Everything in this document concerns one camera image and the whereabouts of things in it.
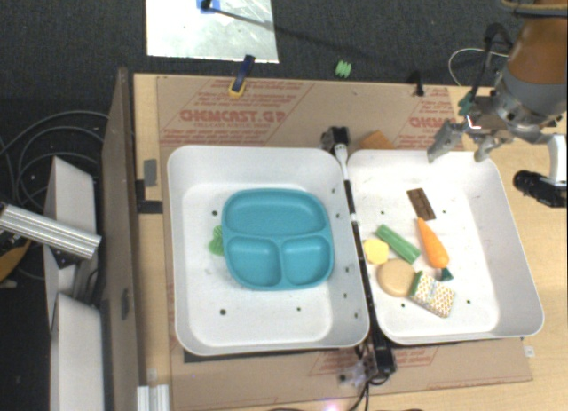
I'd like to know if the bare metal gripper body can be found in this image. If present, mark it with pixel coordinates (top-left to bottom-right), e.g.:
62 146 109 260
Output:
462 94 561 145

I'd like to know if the brown chocolate bar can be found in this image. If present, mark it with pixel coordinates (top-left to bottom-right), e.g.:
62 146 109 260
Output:
406 187 438 221

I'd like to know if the orange flat slice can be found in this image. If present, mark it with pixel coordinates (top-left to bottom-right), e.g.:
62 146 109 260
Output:
358 130 396 151

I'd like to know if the white plastic tray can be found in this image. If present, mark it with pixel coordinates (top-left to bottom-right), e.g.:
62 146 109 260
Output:
347 148 546 346
166 145 371 356

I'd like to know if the orange carrot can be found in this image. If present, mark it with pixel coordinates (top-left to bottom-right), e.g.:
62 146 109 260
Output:
416 217 455 282

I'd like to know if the thin black and white rod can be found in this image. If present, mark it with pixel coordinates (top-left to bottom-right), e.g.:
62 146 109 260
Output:
334 142 386 357

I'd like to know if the green celery stick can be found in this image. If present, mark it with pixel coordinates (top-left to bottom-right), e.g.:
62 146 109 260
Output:
375 224 422 265

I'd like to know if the yellow toy chip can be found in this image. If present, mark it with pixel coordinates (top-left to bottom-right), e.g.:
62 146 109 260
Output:
362 238 391 265

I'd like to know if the tan round biscuit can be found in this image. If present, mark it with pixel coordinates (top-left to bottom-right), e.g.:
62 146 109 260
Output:
376 258 417 298

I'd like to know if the blue divided plate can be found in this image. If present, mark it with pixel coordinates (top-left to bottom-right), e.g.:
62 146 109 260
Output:
220 188 335 292

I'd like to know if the brown cardboard board red print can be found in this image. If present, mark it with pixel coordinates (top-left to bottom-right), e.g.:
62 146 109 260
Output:
155 75 534 393

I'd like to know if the green toy lettuce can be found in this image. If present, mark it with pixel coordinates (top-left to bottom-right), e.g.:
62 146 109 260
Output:
208 224 225 257

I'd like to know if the black cylinder on white bracket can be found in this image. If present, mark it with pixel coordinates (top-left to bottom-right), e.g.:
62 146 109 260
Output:
513 131 568 209

